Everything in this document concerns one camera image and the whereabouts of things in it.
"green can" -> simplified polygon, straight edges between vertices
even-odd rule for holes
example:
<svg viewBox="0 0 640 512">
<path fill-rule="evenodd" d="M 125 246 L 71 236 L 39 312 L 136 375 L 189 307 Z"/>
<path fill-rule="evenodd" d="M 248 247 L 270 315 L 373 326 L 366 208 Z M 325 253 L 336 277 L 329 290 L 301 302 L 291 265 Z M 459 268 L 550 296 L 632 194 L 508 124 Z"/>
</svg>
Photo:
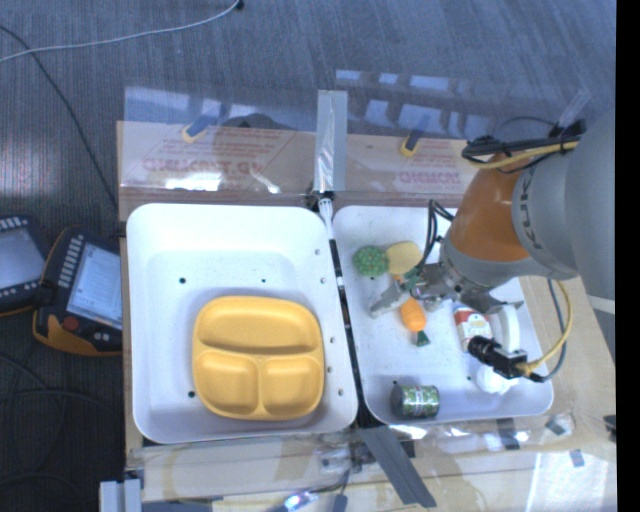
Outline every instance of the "green can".
<svg viewBox="0 0 640 512">
<path fill-rule="evenodd" d="M 391 391 L 391 410 L 401 418 L 433 418 L 440 410 L 438 388 L 395 384 Z"/>
</svg>

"gray wire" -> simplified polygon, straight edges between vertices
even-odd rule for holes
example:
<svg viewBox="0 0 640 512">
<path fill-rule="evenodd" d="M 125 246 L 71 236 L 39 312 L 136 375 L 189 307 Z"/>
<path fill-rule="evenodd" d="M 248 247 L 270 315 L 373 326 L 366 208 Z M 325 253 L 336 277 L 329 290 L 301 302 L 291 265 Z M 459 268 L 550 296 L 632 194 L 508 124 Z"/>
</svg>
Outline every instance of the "gray wire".
<svg viewBox="0 0 640 512">
<path fill-rule="evenodd" d="M 558 324 L 560 325 L 560 331 L 564 332 L 564 318 L 562 317 L 562 311 L 560 310 L 560 304 L 558 303 L 558 297 L 556 295 L 555 290 L 553 289 L 553 282 L 551 279 L 547 279 L 547 286 L 549 287 L 549 293 L 551 294 L 551 298 L 553 299 L 553 306 L 556 310 L 556 316 L 558 317 Z M 562 344 L 562 349 L 560 351 L 560 357 L 558 357 L 558 361 L 556 362 L 555 367 L 551 370 L 547 375 L 538 375 L 538 382 L 546 382 L 554 377 L 562 368 L 562 364 L 564 363 L 564 359 L 567 355 L 567 343 Z"/>
<path fill-rule="evenodd" d="M 240 0 L 235 0 L 233 2 L 233 4 L 230 7 L 227 7 L 224 11 L 211 16 L 209 18 L 206 18 L 204 20 L 200 20 L 200 21 L 196 21 L 194 23 L 189 23 L 187 25 L 181 25 L 178 27 L 170 27 L 170 28 L 161 28 L 161 29 L 156 29 L 156 30 L 148 30 L 146 32 L 139 32 L 137 34 L 130 34 L 128 36 L 122 36 L 122 37 L 115 37 L 113 39 L 104 39 L 104 40 L 100 40 L 100 41 L 89 41 L 88 43 L 77 43 L 77 44 L 67 44 L 67 45 L 59 45 L 59 46 L 45 46 L 42 48 L 31 48 L 29 50 L 24 50 L 22 52 L 18 52 L 18 53 L 14 53 L 12 55 L 7 55 L 6 57 L 2 57 L 0 58 L 0 63 L 2 62 L 7 62 L 9 60 L 12 59 L 17 59 L 18 57 L 22 57 L 24 55 L 29 55 L 32 53 L 41 53 L 41 52 L 51 52 L 51 51 L 60 51 L 60 50 L 75 50 L 78 48 L 88 48 L 91 46 L 100 46 L 100 45 L 104 45 L 104 44 L 112 44 L 112 43 L 119 43 L 121 41 L 128 41 L 130 39 L 138 39 L 140 37 L 145 37 L 145 36 L 151 36 L 151 35 L 156 35 L 156 34 L 165 34 L 168 32 L 178 32 L 180 30 L 187 30 L 190 28 L 194 28 L 194 27 L 198 27 L 200 25 L 205 25 L 207 23 L 210 23 L 214 20 L 217 20 L 219 18 L 222 18 L 223 16 L 226 16 L 227 14 L 229 14 L 231 11 L 233 11 L 238 4 L 240 3 Z"/>
</svg>

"yellow cable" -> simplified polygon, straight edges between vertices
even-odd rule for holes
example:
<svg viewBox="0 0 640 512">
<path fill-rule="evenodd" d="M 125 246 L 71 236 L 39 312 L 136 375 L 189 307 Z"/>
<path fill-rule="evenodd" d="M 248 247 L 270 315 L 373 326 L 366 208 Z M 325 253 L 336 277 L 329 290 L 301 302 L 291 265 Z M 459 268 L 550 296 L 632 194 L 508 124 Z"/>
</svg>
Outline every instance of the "yellow cable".
<svg viewBox="0 0 640 512">
<path fill-rule="evenodd" d="M 546 354 L 544 354 L 541 358 L 536 359 L 535 361 L 531 361 L 529 363 L 519 363 L 516 365 L 516 368 L 522 371 L 522 373 L 528 377 L 535 370 L 537 370 L 543 363 L 548 361 L 558 350 L 562 348 L 562 345 L 567 341 L 569 337 L 569 332 L 571 331 L 571 327 L 573 326 L 573 306 L 571 305 L 571 300 L 569 299 L 569 294 L 567 293 L 567 289 L 560 281 L 556 281 L 556 284 L 560 288 L 562 295 L 564 295 L 564 300 L 567 304 L 567 323 L 565 325 L 564 331 L 562 335 L 556 341 L 551 350 L 549 350 Z"/>
<path fill-rule="evenodd" d="M 558 153 L 559 151 L 563 151 L 566 149 L 574 149 L 577 145 L 578 145 L 578 142 L 567 142 L 566 144 L 554 144 L 552 146 L 544 146 L 541 148 L 531 149 L 529 151 L 525 151 L 523 153 L 519 153 L 517 155 L 505 158 L 504 160 L 499 160 L 495 162 L 474 162 L 473 160 L 468 160 L 468 162 L 474 167 L 477 167 L 478 169 L 498 169 L 500 167 L 504 167 L 509 164 L 526 160 L 527 158 L 531 158 L 532 156 L 546 155 L 549 153 Z"/>
</svg>

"yellow plate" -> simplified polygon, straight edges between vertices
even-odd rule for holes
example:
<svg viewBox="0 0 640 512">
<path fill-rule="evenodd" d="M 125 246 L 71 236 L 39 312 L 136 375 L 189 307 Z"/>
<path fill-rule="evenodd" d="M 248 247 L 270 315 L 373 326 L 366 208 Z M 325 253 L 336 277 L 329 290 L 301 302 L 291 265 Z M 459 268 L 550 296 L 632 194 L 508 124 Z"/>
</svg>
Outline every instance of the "yellow plate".
<svg viewBox="0 0 640 512">
<path fill-rule="evenodd" d="M 283 421 L 309 414 L 324 388 L 318 321 L 288 300 L 214 299 L 196 318 L 193 377 L 200 400 L 221 416 Z"/>
</svg>

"gray carpet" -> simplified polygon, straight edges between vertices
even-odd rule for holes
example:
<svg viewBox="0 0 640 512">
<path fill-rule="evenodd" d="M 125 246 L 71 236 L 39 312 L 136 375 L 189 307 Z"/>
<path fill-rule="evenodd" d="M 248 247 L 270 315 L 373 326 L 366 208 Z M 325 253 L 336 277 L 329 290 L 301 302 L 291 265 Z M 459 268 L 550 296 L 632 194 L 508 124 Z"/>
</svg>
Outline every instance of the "gray carpet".
<svg viewBox="0 0 640 512">
<path fill-rule="evenodd" d="M 0 24 L 37 48 L 183 25 L 228 5 L 4 0 Z M 246 0 L 243 10 L 191 30 L 36 54 L 72 107 L 95 163 L 32 56 L 0 62 L 0 214 L 34 216 L 50 240 L 74 224 L 114 234 L 116 122 L 127 112 L 154 117 L 136 110 L 135 102 L 125 109 L 131 85 L 204 96 L 250 90 L 257 105 L 277 106 L 283 119 L 310 92 L 346 88 L 361 99 L 350 112 L 352 131 L 406 132 L 399 115 L 378 121 L 370 107 L 382 101 L 469 115 L 455 126 L 436 123 L 428 133 L 433 137 L 470 139 L 499 129 L 507 140 L 542 135 L 545 127 L 505 121 L 556 121 L 583 91 L 590 99 L 580 114 L 590 123 L 615 104 L 616 21 L 614 0 Z M 0 32 L 0 56 L 21 50 Z M 364 74 L 354 82 L 345 72 Z M 370 89 L 380 74 L 383 80 L 398 75 L 397 83 L 455 85 L 458 93 L 443 98 L 400 86 Z M 313 112 L 298 114 L 287 122 L 313 129 Z M 121 415 L 121 361 L 55 352 L 33 341 L 30 323 L 28 313 L 0 318 L 0 353 L 47 386 L 93 397 Z M 99 482 L 122 476 L 121 422 L 80 399 L 22 397 L 8 407 L 14 385 L 34 388 L 32 378 L 16 384 L 15 375 L 0 361 L 0 510 L 97 510 Z"/>
</svg>

